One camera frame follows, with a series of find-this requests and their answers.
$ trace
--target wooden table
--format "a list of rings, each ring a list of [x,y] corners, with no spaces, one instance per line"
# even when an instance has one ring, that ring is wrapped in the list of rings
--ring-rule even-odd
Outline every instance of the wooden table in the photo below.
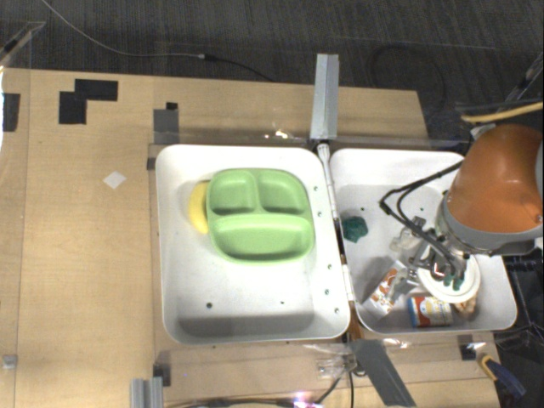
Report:
[[[87,125],[59,125],[60,91],[76,78],[118,81],[118,101],[88,101]],[[0,370],[0,407],[128,407],[131,379],[149,378],[155,360],[153,110],[178,103],[181,128],[198,133],[305,135],[313,87],[8,70],[4,90],[21,94],[22,117],[0,154],[0,354],[19,364]],[[427,136],[415,93],[358,88],[340,89],[339,133]],[[116,189],[103,182],[113,172],[126,177]],[[489,334],[475,339],[497,357]],[[421,341],[389,351],[419,406],[499,406],[454,337]],[[367,378],[355,385],[355,406],[382,406]],[[349,406],[345,382],[326,406]]]

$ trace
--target green divided tray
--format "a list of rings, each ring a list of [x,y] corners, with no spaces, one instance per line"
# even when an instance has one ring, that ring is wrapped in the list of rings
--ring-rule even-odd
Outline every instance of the green divided tray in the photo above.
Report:
[[[276,169],[229,169],[207,188],[212,243],[227,260],[285,262],[314,247],[309,200],[294,175]]]

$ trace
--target gray carpet floor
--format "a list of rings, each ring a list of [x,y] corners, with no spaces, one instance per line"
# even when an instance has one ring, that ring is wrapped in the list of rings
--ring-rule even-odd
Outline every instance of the gray carpet floor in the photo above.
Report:
[[[339,54],[343,86],[415,89],[437,139],[465,139],[455,105],[504,100],[543,43],[544,0],[47,1],[110,47],[213,54],[277,82],[312,83],[315,55]],[[221,61],[113,53],[39,0],[0,0],[0,42],[24,21],[47,23],[33,41],[31,62],[21,63],[34,68],[262,80]],[[541,86],[532,95],[541,97]],[[512,358],[513,367],[525,364],[521,356]],[[536,369],[533,363],[527,375],[541,389],[541,362]],[[532,395],[541,402],[541,390]]]

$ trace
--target white cable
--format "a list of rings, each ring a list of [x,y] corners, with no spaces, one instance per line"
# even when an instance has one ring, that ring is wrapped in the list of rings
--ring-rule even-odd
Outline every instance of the white cable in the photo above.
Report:
[[[95,43],[96,45],[105,48],[106,50],[109,50],[113,53],[121,54],[123,56],[129,56],[134,58],[155,58],[155,57],[166,57],[166,56],[184,56],[188,58],[197,58],[204,60],[206,58],[205,54],[191,54],[191,53],[164,53],[164,54],[138,54],[138,53],[129,53],[125,51],[118,50],[116,48],[110,47],[109,45],[104,44],[103,42],[100,42],[93,37],[89,36],[87,33],[73,25],[70,21],[68,21],[59,11],[57,11],[53,6],[51,6],[46,0],[40,0],[43,4],[45,4],[48,9],[53,12],[55,15],[57,15],[65,24],[67,24],[71,29],[79,33],[81,36],[87,38],[90,42]]]

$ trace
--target yellow cable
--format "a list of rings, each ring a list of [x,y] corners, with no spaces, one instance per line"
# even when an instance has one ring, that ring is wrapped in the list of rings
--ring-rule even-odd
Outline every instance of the yellow cable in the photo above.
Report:
[[[542,102],[533,103],[532,105],[524,105],[521,107],[517,107],[516,109],[505,110],[503,112],[490,113],[489,115],[478,115],[478,116],[461,115],[461,119],[465,122],[471,122],[472,124],[476,122],[500,121],[502,119],[512,118],[514,116],[523,115],[524,113],[539,111],[541,109],[542,109]]]

